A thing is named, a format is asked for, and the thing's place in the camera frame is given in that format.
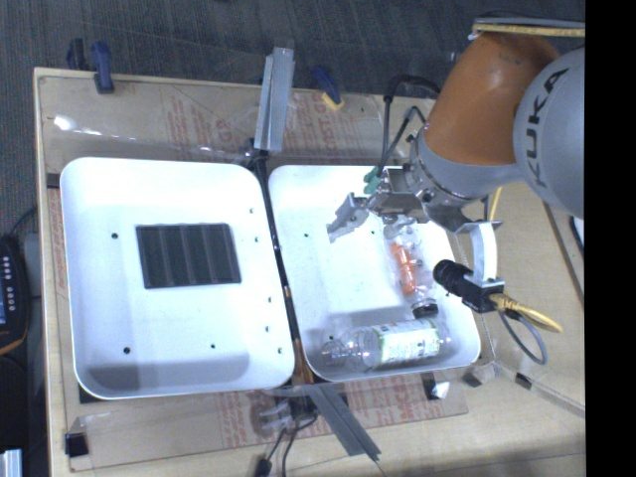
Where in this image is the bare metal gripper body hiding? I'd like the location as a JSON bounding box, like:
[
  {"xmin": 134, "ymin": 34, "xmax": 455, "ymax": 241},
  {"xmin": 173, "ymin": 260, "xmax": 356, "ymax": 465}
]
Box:
[{"xmin": 367, "ymin": 164, "xmax": 442, "ymax": 227}]

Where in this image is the white plastic tray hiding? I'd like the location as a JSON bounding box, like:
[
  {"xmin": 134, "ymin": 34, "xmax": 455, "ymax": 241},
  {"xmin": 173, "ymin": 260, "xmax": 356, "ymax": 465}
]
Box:
[
  {"xmin": 59, "ymin": 155, "xmax": 297, "ymax": 400},
  {"xmin": 266, "ymin": 164, "xmax": 482, "ymax": 383}
]

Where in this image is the clear bottle with orange label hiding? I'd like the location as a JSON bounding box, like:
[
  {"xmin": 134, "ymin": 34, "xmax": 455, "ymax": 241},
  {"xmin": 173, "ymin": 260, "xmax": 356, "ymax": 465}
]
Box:
[{"xmin": 382, "ymin": 224, "xmax": 441, "ymax": 320}]

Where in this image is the clear bottle with green label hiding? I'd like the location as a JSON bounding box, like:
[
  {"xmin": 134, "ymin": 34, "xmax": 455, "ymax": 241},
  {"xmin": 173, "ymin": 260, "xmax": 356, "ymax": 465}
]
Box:
[{"xmin": 320, "ymin": 317, "xmax": 453, "ymax": 373}]

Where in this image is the dark grey ribbed rectangular pad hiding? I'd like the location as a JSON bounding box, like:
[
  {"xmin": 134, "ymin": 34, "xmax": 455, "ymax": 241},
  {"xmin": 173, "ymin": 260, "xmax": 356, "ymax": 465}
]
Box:
[{"xmin": 134, "ymin": 223, "xmax": 242, "ymax": 290}]

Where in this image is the brown cardboard board red print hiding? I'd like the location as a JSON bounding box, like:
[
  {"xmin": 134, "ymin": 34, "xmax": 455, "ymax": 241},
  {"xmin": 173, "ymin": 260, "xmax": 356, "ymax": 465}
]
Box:
[{"xmin": 39, "ymin": 75, "xmax": 471, "ymax": 471}]

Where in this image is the black cylinder on white bracket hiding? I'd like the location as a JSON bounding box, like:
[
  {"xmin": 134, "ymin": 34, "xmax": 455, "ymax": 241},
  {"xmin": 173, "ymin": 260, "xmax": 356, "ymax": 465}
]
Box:
[{"xmin": 431, "ymin": 220, "xmax": 507, "ymax": 315}]

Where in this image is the black block with thin wires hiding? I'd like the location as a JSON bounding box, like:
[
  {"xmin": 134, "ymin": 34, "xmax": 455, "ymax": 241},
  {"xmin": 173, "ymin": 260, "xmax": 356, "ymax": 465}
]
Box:
[{"xmin": 285, "ymin": 397, "xmax": 319, "ymax": 422}]

